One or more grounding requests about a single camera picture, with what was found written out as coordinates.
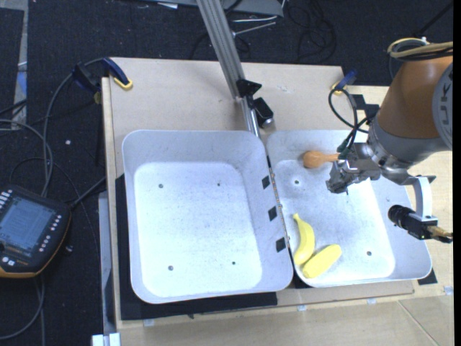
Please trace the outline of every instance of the robotic arm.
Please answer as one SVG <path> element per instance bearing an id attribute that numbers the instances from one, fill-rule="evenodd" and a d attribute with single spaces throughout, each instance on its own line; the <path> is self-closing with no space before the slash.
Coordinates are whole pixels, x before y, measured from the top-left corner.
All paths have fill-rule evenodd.
<path id="1" fill-rule="evenodd" d="M 367 142 L 353 143 L 345 158 L 333 163 L 326 182 L 333 193 L 347 192 L 351 184 L 381 175 L 398 185 L 412 185 L 416 211 L 394 205 L 389 219 L 417 239 L 447 243 L 452 242 L 453 233 L 439 228 L 431 213 L 430 183 L 435 176 L 415 177 L 408 169 L 432 153 L 452 150 L 453 58 L 449 44 L 451 48 L 443 51 L 428 45 L 401 55 L 407 60 L 370 123 Z"/>

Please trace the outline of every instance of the black floor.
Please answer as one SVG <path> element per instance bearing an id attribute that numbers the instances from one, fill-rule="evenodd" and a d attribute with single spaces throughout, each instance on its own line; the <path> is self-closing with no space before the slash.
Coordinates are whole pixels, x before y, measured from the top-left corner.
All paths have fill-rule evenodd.
<path id="1" fill-rule="evenodd" d="M 289 0 L 284 19 L 242 34 L 237 45 L 242 61 L 342 66 L 345 73 L 357 71 L 358 84 L 388 85 L 389 44 L 424 28 L 451 1 Z M 239 31 L 255 24 L 230 25 Z M 453 41 L 453 27 L 449 9 L 424 34 L 435 43 Z M 130 0 L 29 0 L 27 122 L 42 132 L 53 94 L 78 62 L 102 56 L 215 60 L 207 39 L 199 41 L 204 33 L 200 13 L 193 7 L 175 10 Z M 19 50 L 17 30 L 2 27 L 0 38 L 2 45 L 12 40 L 12 50 Z M 11 72 L 17 64 L 12 66 L 12 61 L 17 55 L 5 53 L 0 59 L 0 73 L 8 69 L 10 75 L 5 91 L 0 90 L 1 112 L 12 104 Z M 99 65 L 90 69 L 97 76 L 104 73 Z M 90 92 L 67 84 L 52 114 L 48 141 L 56 167 L 48 195 L 72 201 L 104 176 L 104 151 L 97 147 L 101 109 Z M 30 132 L 0 132 L 0 185 L 11 178 L 40 192 L 41 158 L 41 141 Z M 74 212 L 72 254 L 59 254 L 45 271 L 47 345 L 89 345 L 91 336 L 102 332 L 98 217 L 95 194 Z M 26 325 L 37 308 L 33 281 L 0 280 L 0 304 L 0 336 Z M 37 320 L 0 345 L 39 345 L 40 339 Z"/>

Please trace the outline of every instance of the yellow banana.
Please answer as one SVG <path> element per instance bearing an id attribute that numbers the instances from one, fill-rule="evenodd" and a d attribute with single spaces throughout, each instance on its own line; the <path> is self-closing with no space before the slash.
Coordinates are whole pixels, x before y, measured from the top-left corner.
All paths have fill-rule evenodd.
<path id="1" fill-rule="evenodd" d="M 342 255 L 341 247 L 332 244 L 314 255 L 303 267 L 303 274 L 306 278 L 314 278 L 329 269 Z"/>
<path id="2" fill-rule="evenodd" d="M 296 265 L 302 265 L 309 260 L 314 253 L 315 236 L 314 230 L 309 223 L 304 222 L 296 213 L 293 218 L 296 220 L 300 232 L 300 244 L 296 249 L 293 260 Z"/>

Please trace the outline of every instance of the wooden table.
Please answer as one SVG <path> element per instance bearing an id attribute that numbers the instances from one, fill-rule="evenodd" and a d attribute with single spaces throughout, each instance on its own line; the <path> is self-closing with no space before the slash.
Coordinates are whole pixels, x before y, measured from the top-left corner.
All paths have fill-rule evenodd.
<path id="1" fill-rule="evenodd" d="M 115 326 L 122 345 L 439 345 L 454 344 L 453 245 L 428 241 L 438 283 L 396 281 L 335 288 L 287 288 L 264 309 L 175 316 L 152 322 L 120 316 L 115 179 L 123 174 L 121 145 L 132 130 L 243 130 L 241 107 L 231 99 L 218 62 L 114 58 L 134 87 L 102 80 Z M 263 84 L 276 130 L 346 129 L 328 107 L 340 67 L 244 63 L 246 78 Z M 351 86 L 380 104 L 386 87 Z M 347 102 L 338 102 L 345 116 Z M 413 174 L 435 174 L 433 214 L 452 230 L 452 153 L 431 156 Z"/>

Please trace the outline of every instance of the beige tabletop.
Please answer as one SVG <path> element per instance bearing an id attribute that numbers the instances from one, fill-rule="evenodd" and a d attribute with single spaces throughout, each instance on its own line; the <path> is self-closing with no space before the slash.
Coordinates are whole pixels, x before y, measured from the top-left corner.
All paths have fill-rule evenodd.
<path id="1" fill-rule="evenodd" d="M 112 79 L 102 82 L 115 316 L 123 345 L 275 345 L 286 337 L 301 345 L 308 335 L 315 345 L 334 345 L 335 340 L 343 345 L 368 345 L 371 331 L 382 336 L 375 345 L 433 345 L 434 340 L 451 345 L 453 296 L 446 294 L 453 289 L 453 246 L 435 241 L 427 242 L 438 279 L 435 284 L 395 281 L 287 288 L 277 293 L 278 305 L 271 308 L 202 314 L 194 319 L 175 316 L 150 323 L 121 320 L 115 179 L 123 174 L 123 138 L 138 129 L 243 130 L 245 125 L 217 62 L 114 60 L 134 83 L 126 91 Z M 243 63 L 243 69 L 247 79 L 262 84 L 257 96 L 275 114 L 274 125 L 261 132 L 263 141 L 276 130 L 347 129 L 328 107 L 330 88 L 343 77 L 340 67 Z M 349 91 L 363 94 L 367 103 L 380 104 L 387 88 L 351 86 Z M 342 115 L 350 114 L 345 98 L 338 97 L 335 104 Z M 413 169 L 414 174 L 437 176 L 432 183 L 433 214 L 442 228 L 452 230 L 452 153 L 435 154 Z M 438 318 L 428 318 L 426 310 L 431 306 L 439 312 Z M 355 335 L 344 338 L 350 327 L 355 327 Z M 385 334 L 390 329 L 388 339 Z"/>

